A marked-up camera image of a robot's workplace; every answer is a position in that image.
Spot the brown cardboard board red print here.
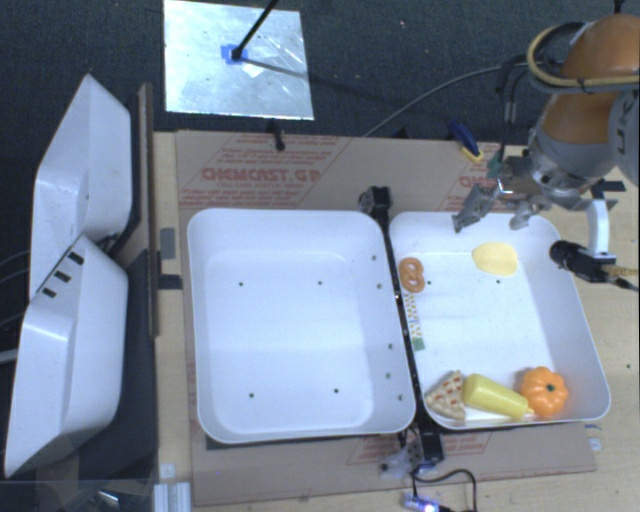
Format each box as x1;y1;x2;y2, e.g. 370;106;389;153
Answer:
174;129;599;507

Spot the yellow round biscuit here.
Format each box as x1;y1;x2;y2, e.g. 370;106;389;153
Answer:
471;241;520;278

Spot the pizza slice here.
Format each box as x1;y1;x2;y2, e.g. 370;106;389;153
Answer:
424;369;468;423

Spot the yellow squeeze bottle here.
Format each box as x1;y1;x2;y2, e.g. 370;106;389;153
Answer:
461;373;536;421

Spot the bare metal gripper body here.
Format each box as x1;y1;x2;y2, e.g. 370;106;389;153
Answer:
493;155;592;203

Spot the patterned paper strip packet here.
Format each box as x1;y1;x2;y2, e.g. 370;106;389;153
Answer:
403;291;428;353

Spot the thin black rod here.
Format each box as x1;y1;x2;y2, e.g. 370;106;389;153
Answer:
377;212;434;444

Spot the black cylinder on white bracket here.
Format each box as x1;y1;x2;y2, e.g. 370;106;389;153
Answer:
549;182;627;284

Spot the white plastic tray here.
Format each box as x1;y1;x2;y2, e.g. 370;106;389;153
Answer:
388;210;613;431
186;207;418;446

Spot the orange pretzel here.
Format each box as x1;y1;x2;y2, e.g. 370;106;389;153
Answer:
397;256;427;295

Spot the orange pumpkin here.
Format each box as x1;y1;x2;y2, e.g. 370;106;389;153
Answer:
518;365;570;419

